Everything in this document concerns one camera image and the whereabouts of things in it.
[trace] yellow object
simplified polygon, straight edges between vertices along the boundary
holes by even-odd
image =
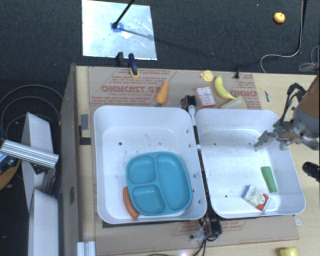
[[[132,69],[131,69],[131,68],[129,68],[129,70],[130,70],[130,75],[131,75],[133,78],[138,78],[138,77],[140,77],[140,73],[139,73],[138,70],[136,71],[137,74],[134,74],[134,73],[132,72]]]
[[[280,256],[298,256],[298,251],[296,247],[290,247],[280,250]]]
[[[18,167],[20,165],[20,160],[19,162],[12,168],[10,168],[9,170],[5,171],[3,174],[0,175],[0,190],[2,190],[3,188],[5,188],[8,183],[11,181],[11,179],[13,178],[13,176],[16,174]]]
[[[235,100],[231,100],[228,103],[222,105],[220,109],[246,110],[247,104],[242,96],[238,96],[235,98]]]
[[[286,20],[286,16],[282,13],[282,12],[276,12],[273,15],[273,19],[277,22],[277,23],[284,23]]]
[[[219,96],[223,99],[231,99],[231,100],[237,100],[237,98],[233,97],[230,92],[228,92],[224,88],[224,81],[222,80],[221,75],[217,76],[214,82],[214,87],[216,92],[219,94]]]
[[[200,73],[201,77],[208,82],[211,82],[214,79],[214,75],[210,70],[205,70]]]
[[[156,95],[156,103],[158,104],[164,104],[167,101],[168,96],[168,81],[165,81],[163,85],[161,86],[161,89],[159,90],[158,94]]]

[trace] toy food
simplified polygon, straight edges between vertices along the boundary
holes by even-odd
[[[200,73],[201,77],[205,80],[205,81],[212,81],[214,79],[214,75],[212,74],[212,72],[210,70],[205,70],[202,71]]]
[[[214,87],[216,92],[219,94],[219,96],[223,99],[231,99],[236,100],[235,97],[233,97],[230,92],[228,92],[224,87],[224,81],[222,80],[221,75],[218,75],[214,82]]]
[[[165,81],[156,95],[156,103],[165,104],[168,96],[168,81]]]
[[[277,23],[284,23],[286,16],[282,13],[282,12],[276,12],[273,16],[273,19],[277,22]]]

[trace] dark carpet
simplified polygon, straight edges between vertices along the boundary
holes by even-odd
[[[129,0],[109,1],[128,3]],[[298,46],[301,0],[137,0],[149,5],[157,61],[138,60],[141,68],[262,72],[260,59],[267,54],[291,55]],[[273,21],[283,12],[286,21]],[[299,65],[310,62],[319,45],[320,1],[307,2],[301,52],[292,58],[268,57],[268,73],[300,74]],[[80,0],[0,1],[0,99],[18,86],[41,84],[63,94],[71,63],[114,66],[111,58],[82,55],[82,5]],[[46,90],[26,88],[18,97],[41,95],[57,109],[58,97]],[[48,106],[26,100],[8,109],[4,126],[26,111],[52,119],[53,140],[57,120]],[[23,118],[8,129],[8,138],[19,141]],[[23,181],[16,175],[12,187],[0,191],[0,256],[28,254],[29,215]]]

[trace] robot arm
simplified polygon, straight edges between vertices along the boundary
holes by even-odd
[[[295,89],[299,92],[291,96]],[[284,121],[294,96],[298,98],[299,105],[294,108],[292,119]],[[307,92],[297,83],[290,86],[283,115],[273,127],[273,132],[265,131],[259,137],[254,145],[256,151],[266,147],[274,139],[280,142],[281,150],[285,150],[293,143],[302,143],[312,150],[319,150],[319,75],[313,80]]]

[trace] blue clamp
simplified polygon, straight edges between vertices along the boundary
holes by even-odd
[[[110,23],[110,28],[114,33],[120,33],[125,27],[122,23],[119,23],[116,28],[113,28],[113,23]]]
[[[133,53],[129,53],[129,65],[130,74],[133,78],[138,78],[140,76],[139,71],[137,69],[136,59]]]

